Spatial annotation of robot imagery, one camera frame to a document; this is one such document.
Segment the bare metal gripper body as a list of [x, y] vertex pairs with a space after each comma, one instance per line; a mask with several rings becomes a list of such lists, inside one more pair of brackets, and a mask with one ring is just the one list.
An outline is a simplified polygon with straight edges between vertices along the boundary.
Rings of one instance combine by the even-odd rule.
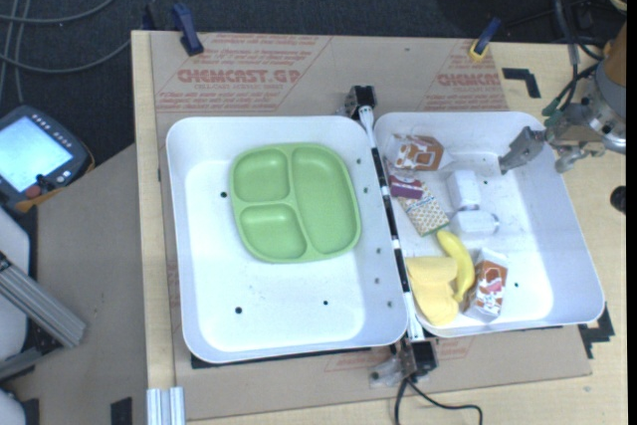
[[546, 141], [554, 148], [602, 154], [626, 153], [625, 107], [593, 102], [571, 104], [546, 128]]

